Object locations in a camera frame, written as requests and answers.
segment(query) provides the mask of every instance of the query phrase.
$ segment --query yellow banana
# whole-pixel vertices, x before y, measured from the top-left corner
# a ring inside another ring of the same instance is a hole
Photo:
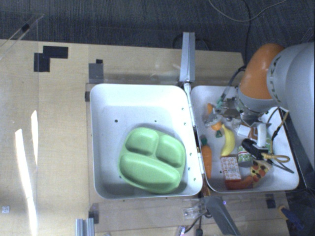
[[[234,150],[235,137],[233,131],[225,127],[224,124],[222,124],[222,128],[224,130],[225,144],[221,149],[221,156],[228,156]]]

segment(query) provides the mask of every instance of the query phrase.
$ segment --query toy pizza slice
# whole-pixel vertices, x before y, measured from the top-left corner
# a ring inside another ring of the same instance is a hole
[[[272,168],[271,164],[263,160],[253,160],[251,166],[251,176],[253,178],[253,185],[255,186]]]

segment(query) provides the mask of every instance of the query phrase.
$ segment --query wooden table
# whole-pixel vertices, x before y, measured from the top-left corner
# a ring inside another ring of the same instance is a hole
[[[50,59],[50,72],[34,75],[33,51],[38,48],[37,51],[42,52],[44,45],[67,46],[68,59]],[[162,80],[164,76],[176,78],[179,74],[181,50],[20,41],[0,61],[0,82],[3,82],[0,87],[5,92],[6,101],[12,104],[10,109],[22,108],[24,113],[31,113],[32,107],[28,110],[29,101],[25,95],[38,94],[38,102],[35,100],[33,103],[38,106],[39,123],[38,168],[35,175],[37,189],[35,186],[33,194],[39,236],[73,236],[75,220],[88,216],[90,197],[85,91],[89,63],[95,63],[96,59],[103,60],[105,80],[119,79],[124,74],[130,75],[126,82],[150,80],[152,74],[155,74],[155,79]],[[235,69],[241,65],[239,53],[196,51],[196,80],[199,84],[226,85]],[[5,116],[8,118],[10,115],[16,119],[14,112]],[[12,136],[15,128],[3,130],[2,127],[0,132],[2,135],[11,132]],[[13,140],[5,144],[14,148],[12,143]],[[16,157],[8,156],[7,149],[2,147],[0,158],[5,159],[0,161],[0,204],[10,206],[10,213],[0,215],[0,234],[31,235]],[[277,209],[267,208],[264,194],[255,198],[224,198],[231,216],[244,235],[288,235],[286,222],[281,219]],[[275,194],[275,201],[277,206],[287,205],[284,193]],[[119,211],[113,212],[117,216],[120,214]],[[182,221],[183,218],[174,218],[173,223],[170,221],[173,225],[169,227],[124,228],[123,231],[112,230],[110,233],[112,236],[174,236],[178,220]],[[183,222],[189,225],[191,220]],[[203,219],[202,228],[204,235],[220,235],[213,219]],[[108,228],[98,224],[95,230],[95,235],[102,236]],[[187,235],[194,235],[193,230]]]

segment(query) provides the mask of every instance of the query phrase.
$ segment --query green plate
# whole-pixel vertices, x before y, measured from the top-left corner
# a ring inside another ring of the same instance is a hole
[[[118,169],[129,184],[157,194],[174,191],[186,162],[184,145],[160,131],[139,127],[126,137]]]

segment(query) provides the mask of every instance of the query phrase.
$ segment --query white cable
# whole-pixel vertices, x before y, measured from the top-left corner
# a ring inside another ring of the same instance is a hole
[[[210,5],[211,5],[218,13],[222,14],[224,17],[227,17],[227,18],[229,18],[229,19],[231,19],[231,20],[233,20],[233,21],[236,21],[236,22],[248,22],[248,21],[251,21],[251,20],[255,19],[256,17],[258,17],[258,16],[259,16],[261,13],[263,13],[265,10],[267,10],[267,9],[269,9],[269,8],[271,8],[271,7],[274,7],[274,6],[276,6],[276,5],[279,5],[279,4],[281,4],[281,3],[285,2],[285,1],[288,1],[288,0],[283,0],[283,1],[281,1],[281,2],[278,2],[278,3],[275,3],[275,4],[273,4],[273,5],[270,5],[270,6],[266,7],[266,8],[264,8],[263,10],[261,10],[257,15],[253,16],[252,18],[246,19],[246,20],[238,20],[238,19],[235,19],[235,18],[231,18],[231,17],[229,17],[228,15],[224,14],[222,11],[220,11],[218,8],[216,8],[216,7],[212,4],[211,0],[208,0],[208,1],[209,1]]]

